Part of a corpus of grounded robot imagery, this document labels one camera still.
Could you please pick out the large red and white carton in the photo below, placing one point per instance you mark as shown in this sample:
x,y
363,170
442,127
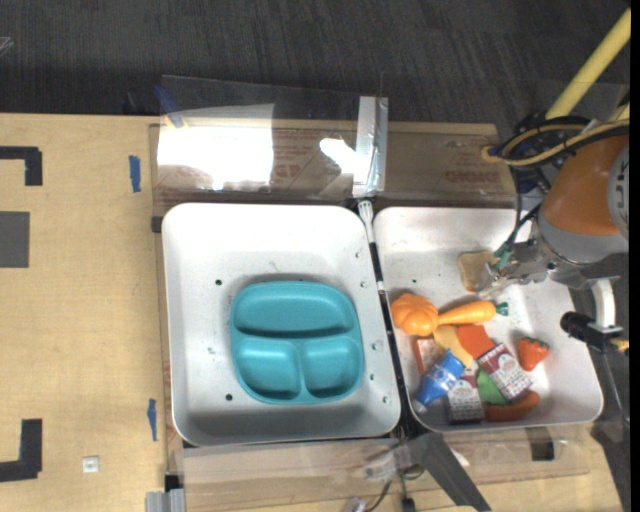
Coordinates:
x,y
505,371

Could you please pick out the blue bottle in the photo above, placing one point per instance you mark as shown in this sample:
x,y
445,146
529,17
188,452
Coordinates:
x,y
440,377

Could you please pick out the brown sausage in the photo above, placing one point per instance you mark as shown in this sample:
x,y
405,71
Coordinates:
x,y
515,407

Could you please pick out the small white square piece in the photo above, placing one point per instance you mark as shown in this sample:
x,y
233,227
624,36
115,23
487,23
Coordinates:
x,y
91,464

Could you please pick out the small orange carton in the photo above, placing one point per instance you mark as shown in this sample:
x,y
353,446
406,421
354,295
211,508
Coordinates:
x,y
426,352

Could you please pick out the orange carrot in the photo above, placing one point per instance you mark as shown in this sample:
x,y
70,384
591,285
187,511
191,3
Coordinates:
x,y
467,313

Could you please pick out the yellow banana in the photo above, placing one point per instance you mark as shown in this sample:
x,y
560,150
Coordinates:
x,y
450,341

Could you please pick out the tan bread slice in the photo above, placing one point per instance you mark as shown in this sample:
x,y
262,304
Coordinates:
x,y
470,267

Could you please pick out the orange wedge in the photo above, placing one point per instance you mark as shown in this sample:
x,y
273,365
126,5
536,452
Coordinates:
x,y
475,340

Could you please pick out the black cylinder on white bracket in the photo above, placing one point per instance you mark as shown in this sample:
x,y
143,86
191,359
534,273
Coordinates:
x,y
597,332

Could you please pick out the green toy vegetable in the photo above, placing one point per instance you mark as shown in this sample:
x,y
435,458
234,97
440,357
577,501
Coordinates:
x,y
489,390

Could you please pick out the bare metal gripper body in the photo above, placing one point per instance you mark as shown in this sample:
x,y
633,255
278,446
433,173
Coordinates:
x,y
532,262

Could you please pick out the teal divided plate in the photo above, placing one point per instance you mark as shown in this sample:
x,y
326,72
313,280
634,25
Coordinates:
x,y
295,310

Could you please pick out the white plastic tray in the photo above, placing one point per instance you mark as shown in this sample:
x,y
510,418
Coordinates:
x,y
200,280
425,250

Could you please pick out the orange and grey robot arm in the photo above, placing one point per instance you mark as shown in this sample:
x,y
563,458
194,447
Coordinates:
x,y
580,190

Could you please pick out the orange pumpkin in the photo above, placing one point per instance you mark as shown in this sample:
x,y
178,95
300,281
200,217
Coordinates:
x,y
414,314

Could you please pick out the red strawberry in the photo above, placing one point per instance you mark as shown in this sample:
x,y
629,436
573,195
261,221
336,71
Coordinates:
x,y
532,352

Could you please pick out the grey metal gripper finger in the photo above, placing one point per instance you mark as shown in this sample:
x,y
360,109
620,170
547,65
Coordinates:
x,y
492,272
492,288

